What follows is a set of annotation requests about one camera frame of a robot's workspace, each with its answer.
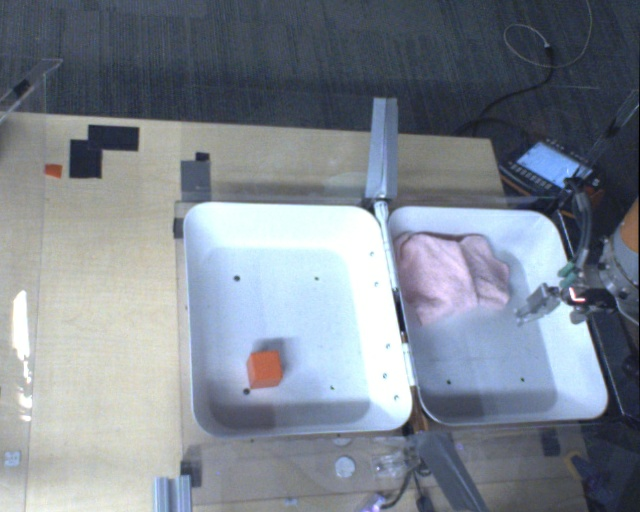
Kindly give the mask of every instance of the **white tray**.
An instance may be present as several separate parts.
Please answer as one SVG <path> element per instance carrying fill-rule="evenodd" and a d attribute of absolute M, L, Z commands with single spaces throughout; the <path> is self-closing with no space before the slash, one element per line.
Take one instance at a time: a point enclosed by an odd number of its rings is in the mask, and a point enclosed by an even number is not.
<path fill-rule="evenodd" d="M 607 389 L 586 324 L 573 325 L 561 304 L 516 326 L 513 310 L 542 282 L 558 282 L 566 264 L 553 223 L 520 210 L 405 207 L 390 218 L 404 232 L 480 234 L 510 267 L 511 300 L 502 311 L 477 309 L 422 327 L 404 307 L 423 408 L 449 425 L 591 419 Z"/>
<path fill-rule="evenodd" d="M 204 203 L 185 218 L 193 411 L 219 436 L 385 431 L 411 411 L 377 221 L 345 206 Z M 246 361 L 280 352 L 280 385 Z"/>

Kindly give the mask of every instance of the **folded towel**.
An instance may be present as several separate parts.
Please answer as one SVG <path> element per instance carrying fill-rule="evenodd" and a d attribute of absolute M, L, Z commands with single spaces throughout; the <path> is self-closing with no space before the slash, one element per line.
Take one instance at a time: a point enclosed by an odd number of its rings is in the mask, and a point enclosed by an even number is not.
<path fill-rule="evenodd" d="M 509 267 L 480 235 L 404 234 L 395 242 L 400 287 L 422 325 L 509 301 Z"/>

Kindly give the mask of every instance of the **pink towel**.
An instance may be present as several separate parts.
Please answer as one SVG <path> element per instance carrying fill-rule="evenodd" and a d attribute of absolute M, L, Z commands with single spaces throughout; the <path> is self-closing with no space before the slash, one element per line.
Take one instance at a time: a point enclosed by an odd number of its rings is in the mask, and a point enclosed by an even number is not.
<path fill-rule="evenodd" d="M 480 235 L 404 234 L 395 240 L 402 294 L 422 325 L 478 306 L 509 301 L 509 267 Z"/>

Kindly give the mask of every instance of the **gray carpet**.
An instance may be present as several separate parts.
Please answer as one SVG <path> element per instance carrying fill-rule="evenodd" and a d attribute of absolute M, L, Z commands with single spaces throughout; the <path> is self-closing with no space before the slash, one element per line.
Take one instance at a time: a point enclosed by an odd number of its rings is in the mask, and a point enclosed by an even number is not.
<path fill-rule="evenodd" d="M 591 2 L 584 58 L 493 112 L 583 153 L 638 88 L 637 2 Z M 64 59 L 58 113 L 367 130 L 371 98 L 395 96 L 402 132 L 448 134 L 545 76 L 507 50 L 514 22 L 544 33 L 558 63 L 588 28 L 584 0 L 0 0 L 0 53 Z M 533 34 L 510 36 L 545 61 Z M 519 143 L 479 134 L 499 157 Z M 637 193 L 637 140 L 635 117 L 601 161 L 622 207 Z"/>

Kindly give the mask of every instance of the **device screen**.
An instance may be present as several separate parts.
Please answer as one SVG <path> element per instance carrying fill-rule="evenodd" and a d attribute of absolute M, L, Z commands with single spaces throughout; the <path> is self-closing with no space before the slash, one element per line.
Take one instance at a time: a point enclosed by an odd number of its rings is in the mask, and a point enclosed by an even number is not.
<path fill-rule="evenodd" d="M 517 163 L 560 188 L 564 187 L 565 178 L 573 176 L 580 167 L 576 160 L 544 142 L 536 143 Z"/>

